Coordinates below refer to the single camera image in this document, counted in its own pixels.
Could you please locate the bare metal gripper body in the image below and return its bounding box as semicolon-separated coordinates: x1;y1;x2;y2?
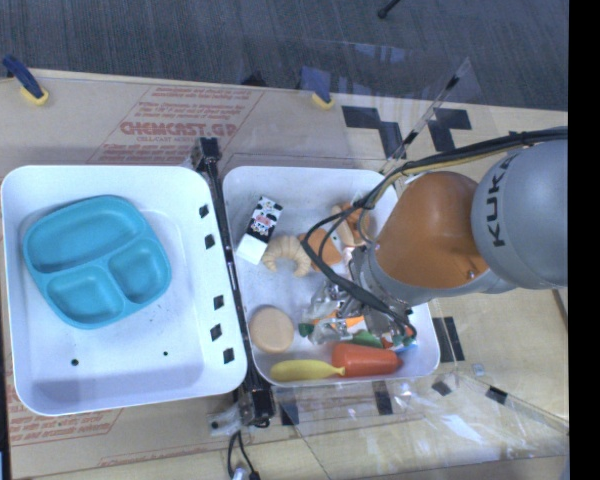
350;292;417;348

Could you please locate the orange carrot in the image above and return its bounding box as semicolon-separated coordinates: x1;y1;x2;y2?
330;329;404;379

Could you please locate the yellow banana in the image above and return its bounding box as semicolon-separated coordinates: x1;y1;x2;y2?
269;358;347;384

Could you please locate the round tan biscuit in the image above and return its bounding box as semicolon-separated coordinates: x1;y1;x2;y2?
248;305;296;355

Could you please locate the tan croissant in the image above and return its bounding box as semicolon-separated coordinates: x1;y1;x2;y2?
260;234;313;279

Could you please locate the cow print milk carton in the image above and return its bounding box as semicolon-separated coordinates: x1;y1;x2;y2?
235;195;285;266

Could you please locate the white plastic tray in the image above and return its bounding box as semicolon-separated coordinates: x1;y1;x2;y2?
221;165;442;389
0;164;249;417

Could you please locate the thin black rod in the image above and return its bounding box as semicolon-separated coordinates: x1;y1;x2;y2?
201;160;262;405

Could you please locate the blue divided plate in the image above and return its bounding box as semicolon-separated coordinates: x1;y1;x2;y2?
21;194;174;331

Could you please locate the brown cardboard board red print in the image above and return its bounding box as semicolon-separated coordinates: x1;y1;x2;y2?
0;67;366;480

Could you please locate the black block with thin wires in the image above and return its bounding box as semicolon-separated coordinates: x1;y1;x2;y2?
236;386;277;427
191;136;224;170

